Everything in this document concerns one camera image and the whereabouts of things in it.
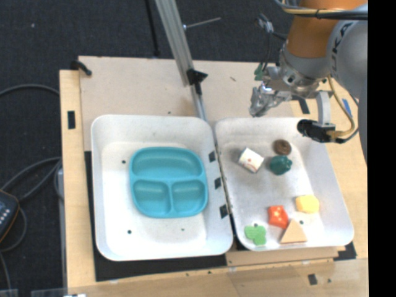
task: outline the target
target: white tray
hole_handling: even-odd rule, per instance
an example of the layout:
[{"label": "white tray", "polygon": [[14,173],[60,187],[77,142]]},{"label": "white tray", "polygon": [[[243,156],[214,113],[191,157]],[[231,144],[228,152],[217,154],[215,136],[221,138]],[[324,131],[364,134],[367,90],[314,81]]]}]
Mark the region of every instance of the white tray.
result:
[{"label": "white tray", "polygon": [[[198,154],[206,170],[209,201],[188,218],[150,218],[133,204],[129,160],[144,147],[182,147]],[[99,251],[110,260],[150,260],[220,255],[233,233],[215,151],[213,132],[194,117],[105,115],[92,124],[92,171],[95,233]]]},{"label": "white tray", "polygon": [[[219,161],[236,235],[252,251],[343,246],[353,238],[353,225],[339,189],[325,144],[303,137],[297,131],[297,118],[230,118],[215,126]],[[268,168],[276,153],[272,144],[285,139],[292,146],[288,158],[291,170],[274,175]],[[245,147],[265,158],[257,173],[238,164]],[[314,194],[320,202],[319,213],[308,214],[296,210],[295,197]],[[283,229],[268,224],[267,209],[283,205],[289,218],[302,221],[308,238],[304,243],[280,244]],[[256,246],[247,239],[244,227],[262,225],[267,230],[267,243]]]}]

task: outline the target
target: black fabric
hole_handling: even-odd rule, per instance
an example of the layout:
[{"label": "black fabric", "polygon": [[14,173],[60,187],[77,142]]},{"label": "black fabric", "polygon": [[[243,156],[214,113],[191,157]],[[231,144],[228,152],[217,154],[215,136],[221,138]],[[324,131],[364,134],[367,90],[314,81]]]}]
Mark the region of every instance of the black fabric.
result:
[{"label": "black fabric", "polygon": [[87,169],[87,186],[90,203],[90,217],[92,226],[93,256],[95,261],[95,275],[98,282],[124,277],[134,277],[155,273],[180,272],[212,267],[226,266],[225,254],[219,256],[189,257],[182,259],[138,260],[115,262],[100,254],[95,244],[95,216],[93,213],[93,186],[91,152],[85,153],[85,167]]},{"label": "black fabric", "polygon": [[[154,1],[149,1],[159,57],[172,58]],[[194,60],[259,62],[267,37],[254,25],[258,13],[279,33],[287,33],[292,19],[273,0],[176,2],[187,25],[222,18],[187,30]],[[274,40],[272,62],[281,46]],[[59,89],[59,70],[70,69],[80,55],[152,57],[154,51],[144,0],[0,0],[0,92],[27,83]],[[37,161],[61,155],[60,121],[59,98],[53,93],[20,90],[0,97],[0,185]],[[22,195],[50,168],[31,173],[12,193]],[[61,287],[62,263],[58,197],[51,182],[22,207],[28,218],[26,238],[3,255],[12,287],[24,297],[32,290]],[[22,228],[18,218],[5,241],[12,243]],[[0,270],[0,290],[5,288]]]}]

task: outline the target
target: brown object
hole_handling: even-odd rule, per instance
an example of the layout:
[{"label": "brown object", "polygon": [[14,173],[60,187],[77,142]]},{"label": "brown object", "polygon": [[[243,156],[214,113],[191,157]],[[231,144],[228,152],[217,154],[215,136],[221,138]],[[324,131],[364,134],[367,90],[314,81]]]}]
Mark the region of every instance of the brown object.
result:
[{"label": "brown object", "polygon": [[291,152],[291,145],[286,140],[276,140],[273,143],[273,150],[279,155],[289,155]]},{"label": "brown object", "polygon": [[[352,10],[368,0],[301,0],[300,6],[311,9]],[[337,20],[295,16],[286,41],[287,50],[302,58],[321,58],[326,55],[327,41]]]},{"label": "brown object", "polygon": [[306,242],[308,239],[303,228],[296,220],[291,220],[285,233],[280,240],[281,244]]}]

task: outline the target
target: black device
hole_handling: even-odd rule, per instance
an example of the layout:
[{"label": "black device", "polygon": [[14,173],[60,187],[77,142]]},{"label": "black device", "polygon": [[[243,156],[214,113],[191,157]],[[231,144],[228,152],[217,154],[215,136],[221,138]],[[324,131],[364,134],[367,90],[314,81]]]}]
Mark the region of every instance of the black device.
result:
[{"label": "black device", "polygon": [[14,196],[0,189],[0,242],[6,237],[18,216],[19,202]]}]

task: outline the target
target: brown round object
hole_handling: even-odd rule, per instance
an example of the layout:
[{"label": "brown round object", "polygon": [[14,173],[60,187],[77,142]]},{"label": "brown round object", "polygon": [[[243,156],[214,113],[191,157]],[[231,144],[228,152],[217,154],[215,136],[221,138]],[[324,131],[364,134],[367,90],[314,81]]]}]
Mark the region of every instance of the brown round object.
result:
[{"label": "brown round object", "polygon": [[286,140],[276,140],[273,143],[273,149],[275,153],[279,155],[289,155],[291,152],[291,145]]}]

